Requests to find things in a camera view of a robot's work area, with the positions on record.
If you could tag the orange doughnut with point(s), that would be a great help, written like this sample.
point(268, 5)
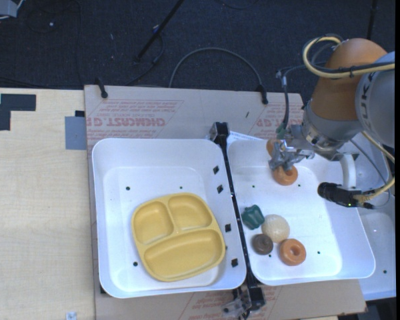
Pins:
point(288, 178)
point(288, 257)
point(270, 147)

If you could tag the white plastic tray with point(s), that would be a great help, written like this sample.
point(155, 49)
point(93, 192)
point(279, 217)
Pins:
point(120, 232)
point(303, 218)

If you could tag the thin black rod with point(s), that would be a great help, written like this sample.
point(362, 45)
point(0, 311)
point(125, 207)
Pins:
point(237, 212)

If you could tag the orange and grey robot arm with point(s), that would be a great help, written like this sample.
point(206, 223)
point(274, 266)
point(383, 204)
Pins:
point(343, 88)

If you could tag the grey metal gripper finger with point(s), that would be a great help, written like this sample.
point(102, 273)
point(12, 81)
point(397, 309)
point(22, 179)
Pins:
point(277, 158)
point(290, 161)

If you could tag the black cylinder on white bracket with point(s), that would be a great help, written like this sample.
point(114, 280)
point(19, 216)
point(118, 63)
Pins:
point(336, 193)

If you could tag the white printed paper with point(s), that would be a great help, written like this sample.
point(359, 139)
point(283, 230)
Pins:
point(246, 136)

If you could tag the cream round bread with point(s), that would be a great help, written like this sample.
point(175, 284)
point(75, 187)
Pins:
point(276, 228)

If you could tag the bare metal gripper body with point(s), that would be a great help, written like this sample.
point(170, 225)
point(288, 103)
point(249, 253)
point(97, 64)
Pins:
point(301, 140)

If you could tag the brown cardboard board red print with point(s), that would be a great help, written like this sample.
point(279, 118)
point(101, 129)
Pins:
point(186, 115)

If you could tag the green bell pepper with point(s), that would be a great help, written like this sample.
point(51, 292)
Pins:
point(252, 217)

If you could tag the yellow divided plate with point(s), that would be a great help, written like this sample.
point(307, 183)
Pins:
point(176, 242)

